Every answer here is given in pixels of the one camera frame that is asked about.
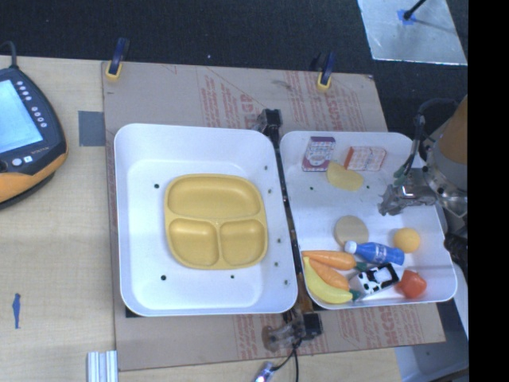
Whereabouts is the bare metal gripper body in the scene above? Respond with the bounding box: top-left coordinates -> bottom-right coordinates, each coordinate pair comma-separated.
401,168 -> 469,217

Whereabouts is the yellow ball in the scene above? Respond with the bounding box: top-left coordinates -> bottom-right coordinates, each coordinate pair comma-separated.
393,227 -> 422,254

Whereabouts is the orange and white carton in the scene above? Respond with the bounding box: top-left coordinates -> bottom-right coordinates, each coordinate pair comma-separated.
343,146 -> 388,172

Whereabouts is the beige round biscuit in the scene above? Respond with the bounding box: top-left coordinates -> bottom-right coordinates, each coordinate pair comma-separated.
333,215 -> 370,251

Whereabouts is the blue bottle with white cap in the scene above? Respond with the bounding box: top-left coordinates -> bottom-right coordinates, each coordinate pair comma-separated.
344,240 -> 406,267

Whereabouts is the yellow flat wedge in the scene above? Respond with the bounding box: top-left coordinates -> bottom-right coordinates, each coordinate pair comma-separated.
326,161 -> 365,193

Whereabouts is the white plastic tray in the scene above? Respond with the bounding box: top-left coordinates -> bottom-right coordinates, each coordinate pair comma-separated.
114,123 -> 299,318
279,131 -> 459,311

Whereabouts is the black and white carton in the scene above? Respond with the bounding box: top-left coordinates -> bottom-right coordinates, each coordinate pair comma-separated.
348,262 -> 401,297

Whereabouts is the orange carrot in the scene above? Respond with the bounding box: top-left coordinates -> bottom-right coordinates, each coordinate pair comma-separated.
308,257 -> 363,302
301,250 -> 369,272

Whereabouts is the orange cup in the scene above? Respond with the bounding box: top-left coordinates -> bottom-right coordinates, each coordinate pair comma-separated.
394,269 -> 429,299

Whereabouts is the purple carton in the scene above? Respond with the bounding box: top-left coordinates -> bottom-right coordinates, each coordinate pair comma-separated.
301,135 -> 336,173

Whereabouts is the thin black and white rod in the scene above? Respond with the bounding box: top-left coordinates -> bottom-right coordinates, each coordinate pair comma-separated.
272,132 -> 306,314

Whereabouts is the yellow banana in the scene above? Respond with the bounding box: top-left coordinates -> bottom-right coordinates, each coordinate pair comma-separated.
301,255 -> 355,306

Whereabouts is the yellow divided plate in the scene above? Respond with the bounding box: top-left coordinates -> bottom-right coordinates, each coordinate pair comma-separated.
163,173 -> 269,271

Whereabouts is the brown cardboard board red print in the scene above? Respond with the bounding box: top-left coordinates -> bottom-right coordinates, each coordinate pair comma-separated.
101,60 -> 447,372

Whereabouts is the black cylinder on white bracket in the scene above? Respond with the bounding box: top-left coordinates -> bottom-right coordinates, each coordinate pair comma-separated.
442,228 -> 469,272

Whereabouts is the black block with thin wires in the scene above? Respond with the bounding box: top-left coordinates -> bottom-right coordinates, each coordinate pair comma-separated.
255,108 -> 284,135
262,311 -> 324,352

